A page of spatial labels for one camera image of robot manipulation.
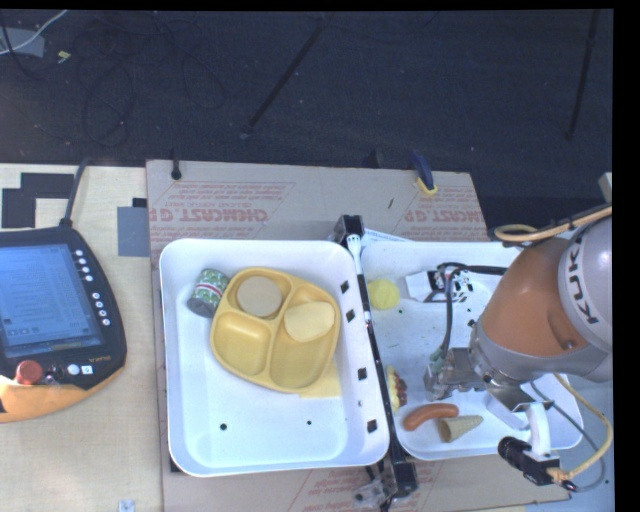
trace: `ice cream cone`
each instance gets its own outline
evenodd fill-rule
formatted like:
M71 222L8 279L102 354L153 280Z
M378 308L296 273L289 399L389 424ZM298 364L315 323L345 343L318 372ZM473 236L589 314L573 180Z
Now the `ice cream cone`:
M438 420L438 432L445 443L451 443L461 435L473 430L482 423L482 416L473 414L456 416L455 418L440 418Z

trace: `touchscreen display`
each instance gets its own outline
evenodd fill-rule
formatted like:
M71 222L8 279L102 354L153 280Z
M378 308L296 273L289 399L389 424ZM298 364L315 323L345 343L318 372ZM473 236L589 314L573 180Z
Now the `touchscreen display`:
M0 247L0 342L7 358L102 343L66 244Z

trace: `black metal bar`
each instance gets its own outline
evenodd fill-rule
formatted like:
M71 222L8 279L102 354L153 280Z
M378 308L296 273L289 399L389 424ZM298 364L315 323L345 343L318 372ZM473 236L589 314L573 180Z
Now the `black metal bar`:
M334 241L346 247L347 249L350 249L349 244L347 243L348 236L350 234L355 234L359 237L362 237L364 236L364 233L365 229L361 216L343 215L334 227ZM362 306L365 315L365 325L367 328L367 334L369 336L371 353L373 355L373 361L376 366L376 374L378 375L378 381L380 383L380 395L382 397L385 418L387 420L387 426L389 428L389 449L387 451L387 454L389 455L389 458L391 460L391 470L393 472L393 478L395 479L397 485L397 491L393 497L403 498L409 496L418 488L418 475L414 464L407 460L405 450L402 447L400 440L398 439L398 433L396 431L393 418L391 396L389 394L387 377L385 375L386 372L382 363L382 359L380 357L378 342L376 341L376 336L373 330L369 292L367 290L365 276L362 273L361 269L358 273L358 285L360 288L360 297L362 299Z
M580 73L580 82L578 84L578 91L576 92L576 103L573 107L573 115L571 116L571 122L569 123L569 129L567 130L567 138L572 139L576 130L576 124L578 123L578 115L580 114L580 108L582 106L582 96L584 94L584 86L587 81L587 73L589 72L589 64L591 63L591 51L595 45L596 31L598 28L598 16L600 15L600 9L594 9L591 13L591 24L589 25L589 34L587 35L586 48L584 51L584 59L582 60L582 72Z
M260 105L256 113L253 114L253 116L249 120L249 123L245 126L242 134L240 135L240 138L246 139L251 135L251 133L253 132L253 128L255 127L257 122L260 120L262 115L269 108L271 103L273 103L273 100L276 99L276 97L278 96L282 88L285 86L289 78L291 78L291 75L293 75L293 72L302 62L302 59L304 59L304 57L307 55L311 47L317 41L318 37L320 37L320 34L322 33L322 31L327 27L327 25L329 25L329 23L331 22L331 18L333 18L334 14L335 14L334 12L329 12L326 15L323 13L320 16L320 18L318 19L318 25L316 26L316 29L313 31L309 39L307 39L307 42L304 43L302 48L300 48L300 50L298 51L298 54L295 56L293 61L291 61L291 64L289 64L289 67L287 68L287 70L280 77L280 80L278 80L278 82L273 87L273 89L271 89L271 92L266 97L266 99L262 102L262 105Z

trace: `black cable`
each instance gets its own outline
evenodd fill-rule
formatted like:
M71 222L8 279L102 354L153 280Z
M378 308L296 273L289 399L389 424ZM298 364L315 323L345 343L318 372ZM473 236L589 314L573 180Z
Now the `black cable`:
M160 19L160 17L157 15L157 13L150 13L150 12L141 12L140 14L143 14L149 18L151 18L152 24L155 27L155 30L153 31L138 31L138 30L131 30L129 28L126 28L122 25L119 25L113 21L111 21L108 17L99 17L99 16L95 16L94 19L96 21L98 21L101 24L104 24L105 26L108 26L110 29L112 29L113 31L116 31L118 33L122 33L122 34L127 34L127 35L133 35L133 36L140 36L140 37L145 37L148 39L152 39L155 37L161 37L163 38L163 40L167 43L169 43L172 47L174 47L175 49L177 49L181 54L182 54L182 61L181 61L181 76L182 76L182 83L183 83L183 87L186 91L187 97L197 106L202 107L202 108L209 108L209 109L214 109L217 110L219 108L221 108L227 101L227 90L224 86L224 84L222 83L222 81L220 80L220 78L218 78L218 76L216 75L216 73L214 72L214 70L208 66L202 59L200 59L197 55L195 55L195 53L193 52L193 49L189 49L186 48L185 46L179 44L175 38L176 34L179 33L183 33L185 31L187 31L188 29L200 29L200 26L197 23L197 14L194 14L194 16L190 19L177 19L177 20L170 20L170 21L163 21ZM169 23L173 21L173 22L182 22L182 23L186 23L186 26L184 28L180 28L180 29L172 29L169 27ZM193 30L191 30L189 32L190 36L193 36ZM199 68L201 70L203 70L205 73L208 74L208 76L211 78L211 80L213 81L215 87L218 89L219 91L219 99L217 99L217 101L215 101L213 104L205 104L202 102L197 101L194 98L193 92L191 90L191 86L190 86L190 82L187 79L187 65L188 63L195 63L197 66L199 66Z
M580 107L582 106L582 96L584 95L584 87L587 82L587 73L589 72L589 64L591 63L591 52L595 46L596 30L598 27L598 17L600 16L600 9L594 9L591 13L591 21L589 23L589 33L585 42L584 58L582 60L582 70L580 72L580 81L578 83L578 90L576 91L576 101L573 106L573 113L571 114L571 121L569 122L569 129L567 130L566 137L572 139L576 131L576 124L578 123L578 115L580 114Z
M320 34L331 23L331 20L333 19L334 15L335 15L335 12L328 12L326 14L325 13L321 13L320 17L317 20L317 25L316 25L315 30L311 33L311 35L305 41L305 43L302 45L300 50L298 50L298 53L293 58L293 60L291 61L291 63L287 67L286 71L278 79L278 81L273 86L273 88L271 89L271 91L269 92L267 97L264 99L264 101L258 107L258 110L256 110L256 112L251 116L251 118L249 119L249 122L245 126L245 128L244 128L244 130L243 130L243 132L242 132L242 134L240 136L241 138L245 139L245 138L247 138L247 137L249 137L251 135L251 133L253 132L253 129L255 128L256 123L260 120L260 118L267 111L269 106L276 99L276 97L278 96L278 94L280 93L282 88L289 81L289 79L291 78L291 75L293 75L294 71L298 68L298 66L300 65L302 60L305 58L305 56L307 55L307 53L309 52L311 47L315 44L315 42L320 37Z
M593 448L593 451L596 452L598 450L598 446L596 445L596 443L593 441L593 439L587 434L587 432L580 426L578 425L578 423L571 417L569 416L569 414L562 409L560 406L558 406L554 400L551 400L549 397L547 397L542 391L540 391L540 389L536 386L535 382L530 382L531 384L531 388L543 399L546 401L549 401L552 403L552 407L558 411L569 423L571 423L571 425L574 426L574 428L576 428L578 430L578 432L580 432L585 440L589 443L589 445L591 446L591 448ZM604 480L604 476L605 476L605 462L602 459L602 457L600 459L598 459L598 462L600 463L600 474L598 475L598 477L591 483L586 484L586 485L573 485L572 488L570 489L572 492L586 492L586 491L590 491L591 489L597 487L598 485L600 485L602 483L602 481Z
M20 68L20 70L29 78L33 78L34 80L42 80L41 76L36 75L32 71L29 71L26 67L22 65L22 62L20 62L20 59L18 58L18 55L14 51L13 45L11 44L11 40L9 38L9 32L5 25L4 14L2 12L2 9L0 9L0 26L2 26L2 34L4 35L5 46L9 50L9 54L11 55L11 58L14 60L18 68Z
M71 187L71 193L69 194L69 200L67 201L67 209L64 212L64 217L60 219L60 226L71 227L73 222L71 220L71 212L73 210L73 203L76 200L76 194L78 193L78 187L80 186L80 179L82 178L82 174L84 170L87 168L87 165L92 160L92 158L87 157L82 162L80 162L80 166L76 171L76 175L73 179L73 186Z
M97 91L101 82L103 83L106 78L113 76L118 72L120 72L125 78L127 78L127 84L129 85L129 88L130 88L130 95L127 97L128 101L126 101L124 107L121 109L119 109L112 102L108 101L106 98L97 94ZM104 130L101 134L98 134L97 136L94 136L91 134L91 127L89 125L90 102L93 98L96 98L102 105L106 106L110 111L116 114L115 122L110 127L107 127L106 130ZM87 96L83 104L82 116L81 116L82 128L84 133L93 142L100 143L103 146L116 147L124 144L129 138L129 127L128 127L127 121L129 119L131 112L133 111L133 107L135 103L136 103L136 94L135 94L133 79L131 78L131 75L120 64L113 65L111 68L107 69L100 76L95 78L91 82L90 86L87 88ZM116 131L119 131L119 130L123 132L123 135L120 137L120 139L114 142L107 142L107 138L111 137Z
M454 267L454 269L446 274L446 269ZM449 345L451 343L451 329L453 327L453 296L451 294L451 283L455 276L459 275L460 272L467 271L473 272L476 274L489 274L495 276L502 276L507 271L506 267L496 267L492 265L465 265L463 263L457 262L446 262L441 263L437 267L438 273L444 283L444 293L446 299L446 311L447 311L447 319L446 319L446 329L445 334L442 339L442 343L440 344L440 354L442 357L446 356L447 351L449 350Z

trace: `yellow plate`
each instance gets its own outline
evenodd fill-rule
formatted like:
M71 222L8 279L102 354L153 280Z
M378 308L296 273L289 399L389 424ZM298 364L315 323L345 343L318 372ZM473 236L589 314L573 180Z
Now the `yellow plate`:
M280 307L268 317L246 313L238 304L238 288L254 276L271 279L282 294ZM333 326L313 340L296 341L285 329L284 314L289 308L316 301L334 309ZM250 267L229 281L213 317L210 343L216 359L231 373L271 389L300 393L331 364L339 333L340 310L325 290L282 271Z

